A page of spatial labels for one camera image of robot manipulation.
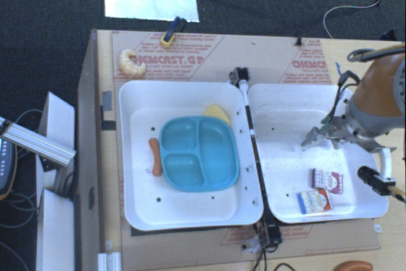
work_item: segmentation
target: brown oval object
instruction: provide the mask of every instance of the brown oval object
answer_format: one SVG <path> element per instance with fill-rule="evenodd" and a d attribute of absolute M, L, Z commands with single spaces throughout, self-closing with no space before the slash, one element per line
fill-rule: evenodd
<path fill-rule="evenodd" d="M 154 153 L 154 167 L 152 168 L 152 175 L 162 175 L 162 163 L 160 161 L 159 141 L 156 138 L 149 139 L 148 143 Z"/>
<path fill-rule="evenodd" d="M 334 271 L 372 271 L 373 266 L 364 261 L 347 261 L 340 264 Z"/>

